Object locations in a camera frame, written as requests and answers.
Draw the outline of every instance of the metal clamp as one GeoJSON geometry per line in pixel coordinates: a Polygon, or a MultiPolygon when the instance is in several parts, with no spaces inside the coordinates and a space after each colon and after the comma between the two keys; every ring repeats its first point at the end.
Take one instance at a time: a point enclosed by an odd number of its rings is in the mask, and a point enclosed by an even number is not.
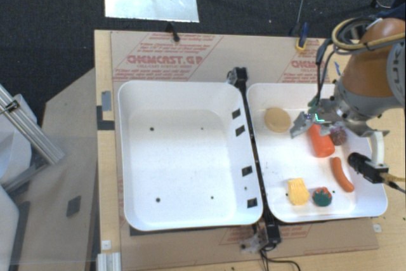
{"type": "Polygon", "coordinates": [[[19,108],[20,104],[18,104],[18,102],[16,100],[13,100],[10,104],[8,104],[6,106],[6,108],[4,110],[0,111],[0,115],[6,112],[11,112],[12,110],[15,110],[17,108],[19,108]]]}

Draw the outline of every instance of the black strip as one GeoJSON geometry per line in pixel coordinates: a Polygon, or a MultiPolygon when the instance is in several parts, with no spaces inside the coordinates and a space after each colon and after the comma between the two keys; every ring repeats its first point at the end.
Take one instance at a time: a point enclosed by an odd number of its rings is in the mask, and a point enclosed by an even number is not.
{"type": "Polygon", "coordinates": [[[233,112],[233,120],[238,118],[241,115],[241,110],[238,109],[236,111],[233,112]]]}
{"type": "Polygon", "coordinates": [[[247,100],[247,80],[248,80],[248,73],[246,68],[234,68],[231,72],[228,73],[227,78],[229,83],[234,85],[236,88],[240,90],[242,99],[244,101],[244,108],[246,110],[246,118],[248,124],[249,135],[251,137],[251,146],[252,146],[252,153],[254,154],[255,158],[255,167],[259,181],[259,187],[261,189],[261,197],[263,201],[263,218],[265,221],[266,233],[268,236],[268,244],[265,246],[267,248],[274,247],[278,243],[281,242],[280,232],[278,221],[270,211],[268,205],[268,199],[266,198],[266,191],[265,191],[265,184],[262,177],[261,165],[259,163],[259,155],[258,149],[256,147],[256,141],[254,136],[254,128],[252,126],[252,119],[251,113],[249,112],[249,105],[247,100]]]}
{"type": "Polygon", "coordinates": [[[103,109],[101,105],[96,106],[97,130],[114,130],[114,121],[103,120],[103,109]]]}
{"type": "Polygon", "coordinates": [[[248,174],[252,173],[252,166],[245,167],[241,171],[242,171],[242,176],[247,176],[248,174]]]}
{"type": "Polygon", "coordinates": [[[256,198],[250,199],[247,201],[247,208],[256,207],[258,205],[258,201],[256,198]]]}
{"type": "Polygon", "coordinates": [[[235,136],[241,135],[241,133],[243,133],[245,130],[246,130],[245,126],[241,126],[238,129],[235,129],[235,136]]]}
{"type": "Polygon", "coordinates": [[[144,235],[159,235],[159,234],[171,234],[171,233],[180,233],[180,232],[197,232],[202,230],[212,230],[222,227],[199,227],[199,228],[176,228],[176,229],[165,229],[165,230],[139,230],[129,225],[129,235],[130,236],[144,236],[144,235]]]}
{"type": "Polygon", "coordinates": [[[69,200],[68,208],[66,209],[66,217],[73,216],[81,210],[81,199],[82,196],[78,195],[77,197],[69,200]]]}
{"type": "Polygon", "coordinates": [[[17,231],[14,239],[13,252],[11,254],[9,271],[18,271],[18,264],[20,263],[21,252],[23,249],[23,242],[25,237],[25,229],[27,228],[28,214],[30,211],[31,203],[25,201],[18,206],[20,216],[18,217],[17,231]]]}

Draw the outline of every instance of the white plastic bin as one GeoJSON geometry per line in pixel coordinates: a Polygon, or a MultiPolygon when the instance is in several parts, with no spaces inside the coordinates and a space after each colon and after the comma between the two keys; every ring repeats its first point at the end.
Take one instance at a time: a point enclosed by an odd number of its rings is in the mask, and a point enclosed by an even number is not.
{"type": "Polygon", "coordinates": [[[244,103],[225,83],[130,81],[118,94],[124,212],[139,230],[249,225],[263,204],[244,103]]]}
{"type": "MultiPolygon", "coordinates": [[[[333,92],[334,85],[325,85],[322,98],[330,97],[333,92]]],[[[354,192],[347,193],[332,174],[330,158],[315,157],[307,133],[291,139],[289,130],[276,133],[266,127],[266,109],[284,109],[290,115],[293,126],[299,113],[308,110],[307,103],[316,93],[314,84],[254,84],[248,89],[249,108],[271,212],[287,223],[383,214],[388,206],[383,185],[368,182],[347,163],[347,157],[352,152],[371,156],[367,138],[347,131],[348,141],[336,146],[332,155],[341,158],[344,173],[354,184],[354,192]],[[334,191],[332,203],[327,207],[318,207],[310,198],[307,204],[294,206],[286,196],[287,181],[293,178],[303,178],[310,193],[318,187],[334,191]]]]}

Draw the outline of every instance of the gray tape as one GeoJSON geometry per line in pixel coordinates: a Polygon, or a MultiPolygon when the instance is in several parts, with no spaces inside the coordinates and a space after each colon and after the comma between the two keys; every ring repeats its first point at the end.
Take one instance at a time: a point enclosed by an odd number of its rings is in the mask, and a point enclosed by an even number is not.
{"type": "Polygon", "coordinates": [[[104,91],[101,93],[101,109],[103,112],[112,110],[112,92],[104,91]]]}

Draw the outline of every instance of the white bracket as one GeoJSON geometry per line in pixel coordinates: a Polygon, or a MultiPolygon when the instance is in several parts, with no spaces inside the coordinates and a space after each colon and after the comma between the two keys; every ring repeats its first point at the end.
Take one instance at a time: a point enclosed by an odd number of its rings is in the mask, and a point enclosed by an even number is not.
{"type": "Polygon", "coordinates": [[[109,249],[112,249],[112,241],[102,241],[101,250],[108,251],[109,249]]]}
{"type": "Polygon", "coordinates": [[[121,271],[121,254],[101,253],[96,260],[97,271],[121,271]]]}
{"type": "Polygon", "coordinates": [[[383,132],[375,131],[370,136],[370,146],[372,150],[371,161],[374,166],[384,164],[385,145],[383,141],[383,132]]]}
{"type": "Polygon", "coordinates": [[[258,227],[258,231],[252,237],[240,241],[241,253],[257,254],[267,244],[265,228],[258,227]]]}

